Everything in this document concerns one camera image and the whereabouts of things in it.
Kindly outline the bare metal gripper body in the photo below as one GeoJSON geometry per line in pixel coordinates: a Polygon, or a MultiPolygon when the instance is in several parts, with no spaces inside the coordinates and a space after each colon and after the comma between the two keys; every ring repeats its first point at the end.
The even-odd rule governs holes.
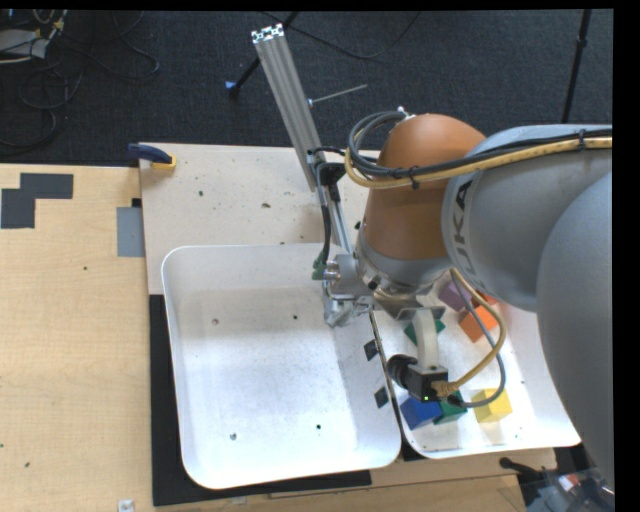
{"type": "Polygon", "coordinates": [[[327,262],[323,273],[324,293],[336,311],[381,309],[383,276],[365,259],[341,253],[327,262]]]}

